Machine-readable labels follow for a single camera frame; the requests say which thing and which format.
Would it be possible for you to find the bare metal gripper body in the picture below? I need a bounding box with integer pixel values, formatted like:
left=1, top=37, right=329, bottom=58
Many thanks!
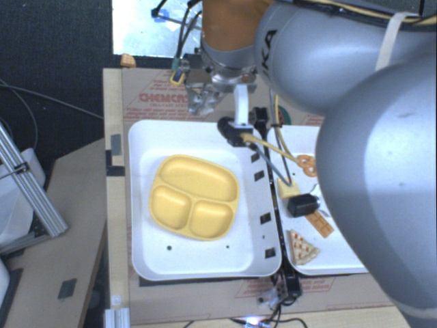
left=182, top=53, right=257, bottom=95

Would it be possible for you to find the brown and green round object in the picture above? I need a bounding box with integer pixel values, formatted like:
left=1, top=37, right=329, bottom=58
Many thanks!
left=275, top=105, right=293, bottom=126

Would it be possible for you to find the yellow divided plate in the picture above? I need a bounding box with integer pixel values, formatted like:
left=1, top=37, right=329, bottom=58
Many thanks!
left=148, top=154, right=241, bottom=242

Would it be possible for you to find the yellow cheese wedge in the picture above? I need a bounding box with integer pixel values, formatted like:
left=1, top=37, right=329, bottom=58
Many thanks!
left=276, top=177, right=301, bottom=200

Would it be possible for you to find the orange pretzel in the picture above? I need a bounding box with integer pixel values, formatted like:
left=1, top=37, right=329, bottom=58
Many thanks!
left=296, top=154, right=318, bottom=178

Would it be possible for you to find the thin black and white rod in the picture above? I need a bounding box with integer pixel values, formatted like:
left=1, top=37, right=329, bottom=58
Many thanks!
left=258, top=125, right=292, bottom=279

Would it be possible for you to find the black box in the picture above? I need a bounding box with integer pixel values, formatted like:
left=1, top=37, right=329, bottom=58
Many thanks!
left=286, top=193, right=321, bottom=219

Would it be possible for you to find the white plastic tray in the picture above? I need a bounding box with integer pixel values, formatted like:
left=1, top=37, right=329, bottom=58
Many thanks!
left=128, top=119, right=283, bottom=282
left=267, top=124, right=370, bottom=276

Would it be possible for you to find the orange waffle biscuit bar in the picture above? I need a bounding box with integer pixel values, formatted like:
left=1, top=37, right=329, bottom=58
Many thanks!
left=304, top=210, right=335, bottom=240

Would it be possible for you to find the pizza slice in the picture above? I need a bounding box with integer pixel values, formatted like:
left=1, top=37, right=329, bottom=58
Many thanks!
left=287, top=229, right=321, bottom=267

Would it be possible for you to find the brown cardboard board red print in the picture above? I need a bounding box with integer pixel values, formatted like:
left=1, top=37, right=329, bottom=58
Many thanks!
left=102, top=67, right=410, bottom=326

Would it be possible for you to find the black cylinder on white bracket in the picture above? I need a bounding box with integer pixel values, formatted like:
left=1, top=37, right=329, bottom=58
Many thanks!
left=216, top=83, right=256, bottom=148

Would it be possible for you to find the black block with thin wires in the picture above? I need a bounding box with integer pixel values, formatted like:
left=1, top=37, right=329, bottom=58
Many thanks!
left=282, top=271, right=304, bottom=299
left=251, top=106, right=270, bottom=131

